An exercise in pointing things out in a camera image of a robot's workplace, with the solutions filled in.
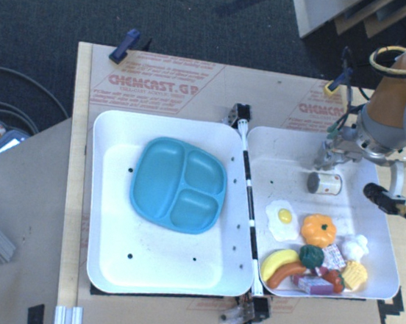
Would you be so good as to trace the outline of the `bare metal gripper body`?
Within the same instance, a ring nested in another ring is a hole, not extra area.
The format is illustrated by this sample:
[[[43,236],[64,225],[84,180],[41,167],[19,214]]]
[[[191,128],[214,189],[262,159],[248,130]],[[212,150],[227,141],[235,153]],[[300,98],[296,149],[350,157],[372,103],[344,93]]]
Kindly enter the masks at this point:
[[[401,148],[402,140],[390,135],[374,137],[366,129],[357,126],[343,126],[333,134],[332,151],[345,153],[350,162],[362,158],[378,165],[387,162],[387,156]]]

